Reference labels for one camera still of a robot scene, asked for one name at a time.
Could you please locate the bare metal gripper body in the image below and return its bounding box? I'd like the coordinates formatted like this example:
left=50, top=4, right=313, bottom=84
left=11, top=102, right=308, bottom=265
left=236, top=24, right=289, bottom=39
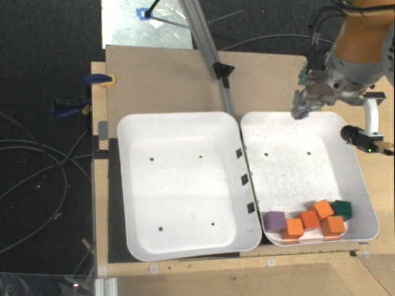
left=303, top=69, right=373, bottom=110

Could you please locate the white plastic tray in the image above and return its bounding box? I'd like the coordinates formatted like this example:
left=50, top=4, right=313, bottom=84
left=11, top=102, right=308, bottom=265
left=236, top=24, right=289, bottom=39
left=239, top=110, right=380, bottom=247
left=117, top=111, right=263, bottom=262

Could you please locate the orange cube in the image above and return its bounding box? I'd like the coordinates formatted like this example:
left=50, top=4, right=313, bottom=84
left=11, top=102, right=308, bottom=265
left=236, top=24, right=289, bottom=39
left=296, top=210, right=321, bottom=231
left=309, top=199, right=335, bottom=221
left=320, top=215, right=346, bottom=238
left=281, top=218, right=306, bottom=241

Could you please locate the dark green cube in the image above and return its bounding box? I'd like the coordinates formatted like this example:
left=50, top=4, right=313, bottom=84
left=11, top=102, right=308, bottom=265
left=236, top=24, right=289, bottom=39
left=331, top=200, right=353, bottom=222

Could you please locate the purple cube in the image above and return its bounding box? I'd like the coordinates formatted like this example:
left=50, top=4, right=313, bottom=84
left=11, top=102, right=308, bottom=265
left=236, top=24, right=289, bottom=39
left=262, top=210, right=288, bottom=234

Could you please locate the brown cardboard board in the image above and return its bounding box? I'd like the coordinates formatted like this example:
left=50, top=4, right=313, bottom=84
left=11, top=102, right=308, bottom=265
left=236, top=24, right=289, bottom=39
left=104, top=44, right=362, bottom=258

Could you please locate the black cylinder on white bracket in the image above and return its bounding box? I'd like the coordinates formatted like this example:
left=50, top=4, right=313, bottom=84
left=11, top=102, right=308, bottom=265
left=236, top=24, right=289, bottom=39
left=340, top=91, right=387, bottom=154

